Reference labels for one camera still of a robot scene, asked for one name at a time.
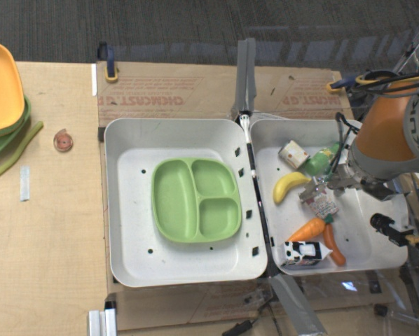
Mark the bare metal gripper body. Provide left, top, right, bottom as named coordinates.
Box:
left=327, top=162, right=404, bottom=202

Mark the pink and white carton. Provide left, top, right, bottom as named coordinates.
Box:
left=299, top=184, right=339, bottom=220

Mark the yellow banana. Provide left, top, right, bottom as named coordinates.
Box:
left=272, top=171, right=312, bottom=205

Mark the green bottle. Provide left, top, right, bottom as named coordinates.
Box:
left=303, top=141, right=341, bottom=176

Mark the orange carrot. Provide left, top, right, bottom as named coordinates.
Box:
left=286, top=213, right=335, bottom=243

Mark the white plastic tray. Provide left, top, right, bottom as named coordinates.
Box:
left=103, top=117, right=269, bottom=288
left=248, top=118, right=409, bottom=277

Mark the orange sausage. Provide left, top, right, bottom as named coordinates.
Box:
left=322, top=222, right=347, bottom=267

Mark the black and white milk carton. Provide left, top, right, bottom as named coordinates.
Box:
left=279, top=240, right=334, bottom=269

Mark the green divided plate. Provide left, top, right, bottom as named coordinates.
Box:
left=0, top=94, right=32, bottom=160
left=151, top=157, right=243, bottom=244

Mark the brown cardboard board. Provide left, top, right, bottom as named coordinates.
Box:
left=96, top=60, right=397, bottom=332

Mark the pink doughnut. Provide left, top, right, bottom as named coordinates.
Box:
left=53, top=127, right=74, bottom=153

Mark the orange divided plate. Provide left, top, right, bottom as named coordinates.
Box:
left=0, top=40, right=25, bottom=135

